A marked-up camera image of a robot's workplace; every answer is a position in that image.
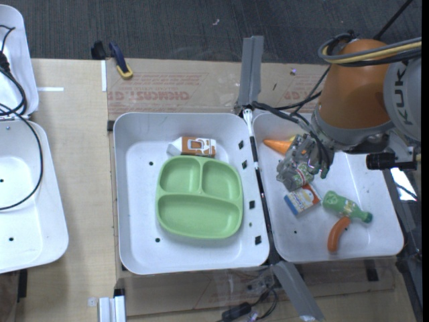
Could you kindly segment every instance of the green divided tray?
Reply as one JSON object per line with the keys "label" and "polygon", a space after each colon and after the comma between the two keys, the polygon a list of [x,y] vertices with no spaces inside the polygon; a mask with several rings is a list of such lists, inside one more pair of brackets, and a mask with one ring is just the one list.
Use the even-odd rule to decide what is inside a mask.
{"label": "green divided tray", "polygon": [[202,156],[173,156],[164,162],[156,191],[156,216],[171,233],[223,239],[240,228],[243,188],[239,173]]}

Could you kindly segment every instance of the yellow cable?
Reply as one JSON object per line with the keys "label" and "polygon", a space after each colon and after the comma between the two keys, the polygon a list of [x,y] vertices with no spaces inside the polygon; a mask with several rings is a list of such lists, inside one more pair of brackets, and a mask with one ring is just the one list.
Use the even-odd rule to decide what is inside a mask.
{"label": "yellow cable", "polygon": [[[390,55],[390,54],[394,54],[396,52],[401,52],[401,51],[406,51],[406,50],[412,50],[412,49],[417,49],[417,48],[421,48],[422,47],[422,41],[419,42],[414,42],[414,43],[410,43],[410,44],[405,44],[403,46],[398,46],[392,49],[386,49],[386,50],[381,50],[381,51],[374,51],[374,52],[370,52],[368,54],[364,54],[364,55],[359,55],[359,56],[350,56],[348,58],[342,58],[340,60],[329,60],[329,59],[324,59],[325,61],[329,62],[329,63],[350,63],[350,62],[357,62],[357,61],[362,61],[362,60],[368,60],[368,59],[372,59],[374,57],[379,57],[379,56],[385,56],[385,55]],[[326,49],[328,48],[328,46],[325,46],[323,48],[322,53],[324,55],[327,55],[326,53]]]}

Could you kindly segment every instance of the black connector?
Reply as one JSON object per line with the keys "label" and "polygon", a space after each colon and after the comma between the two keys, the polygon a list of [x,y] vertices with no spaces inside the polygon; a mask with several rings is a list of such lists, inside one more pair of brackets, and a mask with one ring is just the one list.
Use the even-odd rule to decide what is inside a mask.
{"label": "black connector", "polygon": [[222,313],[222,322],[231,322],[235,319],[238,319],[239,317],[250,313],[252,310],[252,306],[247,303],[241,303],[240,305],[237,305],[236,307],[232,307],[229,310],[226,310]]}

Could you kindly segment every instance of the green bottle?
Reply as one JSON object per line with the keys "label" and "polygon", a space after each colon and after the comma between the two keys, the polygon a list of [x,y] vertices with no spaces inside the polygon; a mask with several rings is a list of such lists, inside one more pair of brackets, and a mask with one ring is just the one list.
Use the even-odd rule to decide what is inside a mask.
{"label": "green bottle", "polygon": [[373,220],[372,213],[362,211],[354,201],[342,197],[334,191],[328,191],[325,194],[322,205],[327,209],[336,211],[340,215],[350,218],[360,218],[364,223],[369,223]]}

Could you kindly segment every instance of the white plastic container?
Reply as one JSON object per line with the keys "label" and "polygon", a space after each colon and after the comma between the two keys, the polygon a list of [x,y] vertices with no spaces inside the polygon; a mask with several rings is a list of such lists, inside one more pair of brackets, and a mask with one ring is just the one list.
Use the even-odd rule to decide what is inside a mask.
{"label": "white plastic container", "polygon": [[[29,119],[38,107],[38,92],[21,13],[13,7],[0,5],[0,25],[15,27],[3,51],[12,74],[25,91],[28,108],[23,118]],[[0,28],[0,49],[6,31]],[[0,74],[0,103],[13,108],[20,99],[15,85]],[[38,124],[29,123],[40,139],[43,177],[28,200],[0,211],[0,273],[53,262],[68,246],[66,220],[48,139]],[[0,208],[27,196],[36,186],[39,175],[40,150],[31,129],[16,116],[0,117]]]}
{"label": "white plastic container", "polygon": [[[283,259],[305,263],[373,258],[402,249],[403,235],[382,172],[368,170],[365,156],[339,153],[328,177],[318,177],[312,185],[322,197],[332,189],[354,200],[374,218],[369,225],[353,222],[342,236],[341,249],[330,254],[328,234],[338,217],[322,206],[295,216],[284,201],[285,186],[275,179],[282,156],[263,144],[266,138],[288,140],[302,130],[269,113],[254,118],[253,128],[274,246]],[[243,119],[230,113],[127,113],[118,118],[113,133],[119,253],[128,270],[135,274],[217,270],[259,266],[267,260],[266,220]],[[215,158],[234,166],[241,175],[243,222],[229,239],[178,237],[162,229],[156,219],[158,174],[170,156],[169,142],[183,135],[216,140]]]}

